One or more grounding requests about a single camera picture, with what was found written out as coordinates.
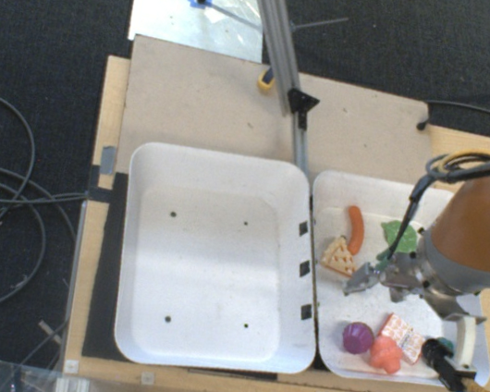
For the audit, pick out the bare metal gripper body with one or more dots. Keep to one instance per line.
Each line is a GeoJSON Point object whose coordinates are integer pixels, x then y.
{"type": "Point", "coordinates": [405, 272]}

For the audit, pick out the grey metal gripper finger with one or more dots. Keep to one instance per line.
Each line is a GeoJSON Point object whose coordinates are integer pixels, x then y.
{"type": "Point", "coordinates": [364, 279]}
{"type": "Point", "coordinates": [398, 293]}

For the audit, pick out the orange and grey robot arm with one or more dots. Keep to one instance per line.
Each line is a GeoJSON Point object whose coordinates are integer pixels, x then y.
{"type": "Point", "coordinates": [473, 230]}

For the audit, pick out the white plastic tray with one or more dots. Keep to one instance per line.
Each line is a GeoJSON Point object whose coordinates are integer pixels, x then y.
{"type": "Point", "coordinates": [398, 311]}
{"type": "Point", "coordinates": [208, 268]}

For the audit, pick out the yellow toy pizza slice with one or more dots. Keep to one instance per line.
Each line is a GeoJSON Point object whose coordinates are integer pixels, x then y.
{"type": "Point", "coordinates": [338, 257]}

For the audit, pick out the orange and white packet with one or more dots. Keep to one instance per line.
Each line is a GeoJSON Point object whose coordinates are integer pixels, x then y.
{"type": "Point", "coordinates": [401, 333]}

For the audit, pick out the green toy broccoli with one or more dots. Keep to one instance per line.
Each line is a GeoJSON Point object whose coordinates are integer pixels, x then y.
{"type": "Point", "coordinates": [394, 233]}

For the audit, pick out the orange toy sausage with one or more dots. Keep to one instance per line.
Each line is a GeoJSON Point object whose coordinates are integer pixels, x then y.
{"type": "Point", "coordinates": [356, 231]}

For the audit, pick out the thin black and white rod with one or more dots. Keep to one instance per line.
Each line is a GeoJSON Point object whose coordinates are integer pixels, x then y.
{"type": "Point", "coordinates": [312, 277]}

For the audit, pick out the purple toy grapes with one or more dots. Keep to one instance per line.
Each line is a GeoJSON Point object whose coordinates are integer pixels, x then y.
{"type": "Point", "coordinates": [357, 338]}

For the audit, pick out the orange pink toy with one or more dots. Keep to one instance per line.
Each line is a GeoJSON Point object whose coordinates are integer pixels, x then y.
{"type": "Point", "coordinates": [385, 354]}

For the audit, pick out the teal round object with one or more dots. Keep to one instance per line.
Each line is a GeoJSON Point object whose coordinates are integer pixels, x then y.
{"type": "Point", "coordinates": [446, 343]}

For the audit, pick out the black cylinder on white bracket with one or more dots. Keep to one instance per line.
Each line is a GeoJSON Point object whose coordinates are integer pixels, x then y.
{"type": "Point", "coordinates": [445, 364]}

